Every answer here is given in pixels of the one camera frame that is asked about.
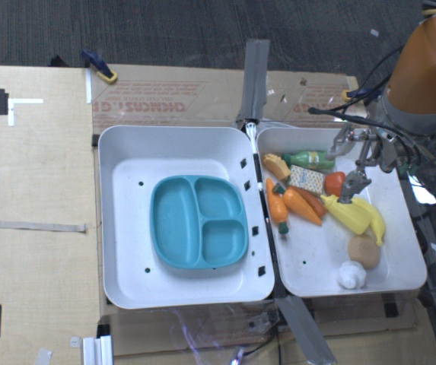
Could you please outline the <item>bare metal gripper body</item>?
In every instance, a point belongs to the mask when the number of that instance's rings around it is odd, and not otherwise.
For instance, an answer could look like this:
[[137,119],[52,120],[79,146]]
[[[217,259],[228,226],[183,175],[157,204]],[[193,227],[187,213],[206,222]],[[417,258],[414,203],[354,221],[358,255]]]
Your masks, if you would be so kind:
[[377,137],[372,154],[385,173],[416,173],[419,168],[419,148],[413,138],[401,132],[381,127],[371,127]]

